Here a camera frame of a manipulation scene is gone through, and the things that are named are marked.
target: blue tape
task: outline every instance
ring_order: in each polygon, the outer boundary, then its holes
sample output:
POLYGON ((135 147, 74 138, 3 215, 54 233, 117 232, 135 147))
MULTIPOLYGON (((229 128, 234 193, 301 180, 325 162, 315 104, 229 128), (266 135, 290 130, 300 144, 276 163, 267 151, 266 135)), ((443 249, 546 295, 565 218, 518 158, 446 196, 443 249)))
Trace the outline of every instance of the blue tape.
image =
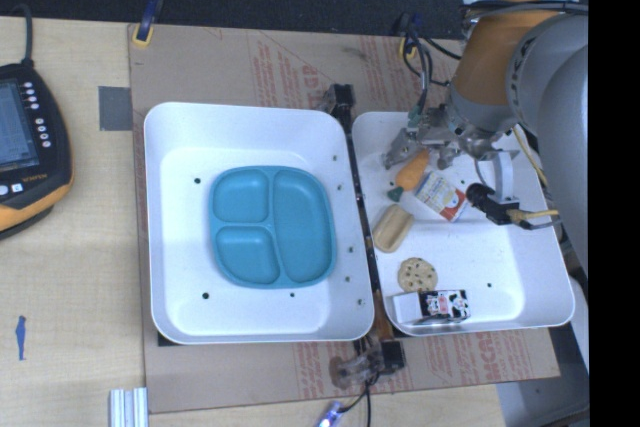
POLYGON ((27 327, 25 322, 27 318, 24 315, 18 317, 18 325, 16 326, 16 339, 18 341, 18 358, 20 361, 24 361, 24 340, 27 337, 27 327))

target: food item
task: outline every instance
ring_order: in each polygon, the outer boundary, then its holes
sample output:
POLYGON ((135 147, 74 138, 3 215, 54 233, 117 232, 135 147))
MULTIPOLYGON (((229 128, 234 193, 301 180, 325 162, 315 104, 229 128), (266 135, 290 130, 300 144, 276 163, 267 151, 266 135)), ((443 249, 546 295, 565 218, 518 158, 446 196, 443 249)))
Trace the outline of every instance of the food item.
POLYGON ((466 290, 430 290, 393 296, 396 319, 401 324, 462 322, 471 316, 466 290))
POLYGON ((420 150, 407 164, 396 174, 396 187, 387 193, 393 201, 400 201, 404 191, 415 188, 419 183, 425 168, 429 164, 429 150, 420 150))
POLYGON ((398 284, 405 292, 435 290, 438 273, 429 262, 414 256, 400 264, 398 284))
POLYGON ((399 205, 389 205, 373 229, 373 243, 385 253, 393 253, 413 226, 414 217, 399 205))
POLYGON ((427 173, 414 194, 448 221, 458 219, 468 203, 464 192, 433 171, 427 173))

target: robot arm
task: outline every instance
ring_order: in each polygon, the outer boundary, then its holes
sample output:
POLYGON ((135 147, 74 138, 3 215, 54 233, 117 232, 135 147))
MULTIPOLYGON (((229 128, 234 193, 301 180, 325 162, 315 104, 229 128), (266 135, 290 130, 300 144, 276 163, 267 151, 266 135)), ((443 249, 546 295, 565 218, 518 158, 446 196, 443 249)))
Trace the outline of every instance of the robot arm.
POLYGON ((476 23, 447 100, 398 134, 385 166, 425 146, 438 150, 440 169, 462 152, 504 162, 493 143, 522 125, 537 138, 549 191, 588 275, 588 11, 540 0, 469 7, 465 21, 476 23))

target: blue divided plate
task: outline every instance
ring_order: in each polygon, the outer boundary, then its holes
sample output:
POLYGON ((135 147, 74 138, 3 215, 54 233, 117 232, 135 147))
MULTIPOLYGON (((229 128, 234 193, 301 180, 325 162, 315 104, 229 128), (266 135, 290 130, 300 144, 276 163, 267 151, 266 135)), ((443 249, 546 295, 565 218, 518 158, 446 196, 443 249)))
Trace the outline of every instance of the blue divided plate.
POLYGON ((310 173, 284 166, 229 169, 214 181, 209 221, 218 267, 255 288, 313 285, 336 259, 331 206, 310 173))

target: wooden table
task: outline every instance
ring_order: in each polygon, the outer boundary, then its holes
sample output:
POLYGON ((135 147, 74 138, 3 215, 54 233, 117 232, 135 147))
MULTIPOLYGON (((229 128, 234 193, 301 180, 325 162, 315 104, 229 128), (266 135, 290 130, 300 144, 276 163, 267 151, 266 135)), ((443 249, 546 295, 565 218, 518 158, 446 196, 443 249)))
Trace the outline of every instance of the wooden table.
MULTIPOLYGON (((25 24, 0 17, 0 65, 25 24)), ((130 131, 101 131, 99 86, 129 87, 127 24, 34 20, 33 60, 56 96, 76 166, 71 192, 0 241, 0 425, 105 427, 109 391, 145 386, 130 131), (24 360, 15 329, 26 318, 24 360)), ((326 400, 149 417, 151 426, 312 426, 326 400)), ((375 425, 502 426, 493 385, 381 394, 375 425)), ((341 427, 366 424, 364 401, 341 427)))

